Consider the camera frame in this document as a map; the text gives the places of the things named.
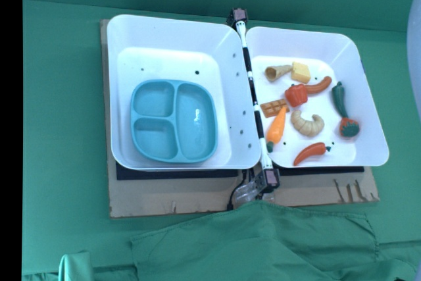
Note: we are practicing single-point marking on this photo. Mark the white plastic tray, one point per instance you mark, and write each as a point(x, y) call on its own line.
point(361, 128)
point(171, 42)

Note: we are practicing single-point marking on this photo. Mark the red and green strawberry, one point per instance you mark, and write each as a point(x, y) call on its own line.
point(348, 127)

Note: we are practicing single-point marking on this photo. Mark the yellow cheese wedge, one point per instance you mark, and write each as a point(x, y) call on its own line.
point(301, 73)

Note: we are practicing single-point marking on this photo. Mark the orange sausage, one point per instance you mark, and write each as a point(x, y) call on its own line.
point(320, 86)

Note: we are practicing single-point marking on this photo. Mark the beige croissant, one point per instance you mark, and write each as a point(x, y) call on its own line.
point(307, 126)

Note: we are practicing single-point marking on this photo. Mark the green cloth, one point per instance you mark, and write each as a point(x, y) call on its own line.
point(263, 240)

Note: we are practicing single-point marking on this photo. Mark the beige ice cream cone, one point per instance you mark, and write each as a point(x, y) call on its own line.
point(275, 72)

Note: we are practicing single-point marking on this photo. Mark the brown cardboard board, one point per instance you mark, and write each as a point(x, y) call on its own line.
point(184, 194)

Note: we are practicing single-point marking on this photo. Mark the black and white rod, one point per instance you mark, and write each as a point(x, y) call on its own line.
point(251, 75)

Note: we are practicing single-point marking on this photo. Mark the brown waffle biscuit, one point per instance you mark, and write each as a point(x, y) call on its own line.
point(273, 107)

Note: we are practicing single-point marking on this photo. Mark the green chili pepper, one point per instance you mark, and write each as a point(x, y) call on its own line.
point(339, 100)

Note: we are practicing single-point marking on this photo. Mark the red bell pepper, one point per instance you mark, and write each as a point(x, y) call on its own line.
point(296, 95)

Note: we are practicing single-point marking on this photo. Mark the orange carrot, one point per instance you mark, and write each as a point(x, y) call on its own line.
point(277, 130)

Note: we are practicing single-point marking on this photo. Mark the blue divided plate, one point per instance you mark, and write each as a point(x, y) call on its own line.
point(194, 121)

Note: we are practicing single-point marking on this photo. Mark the red chili pepper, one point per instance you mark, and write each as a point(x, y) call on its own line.
point(309, 152)

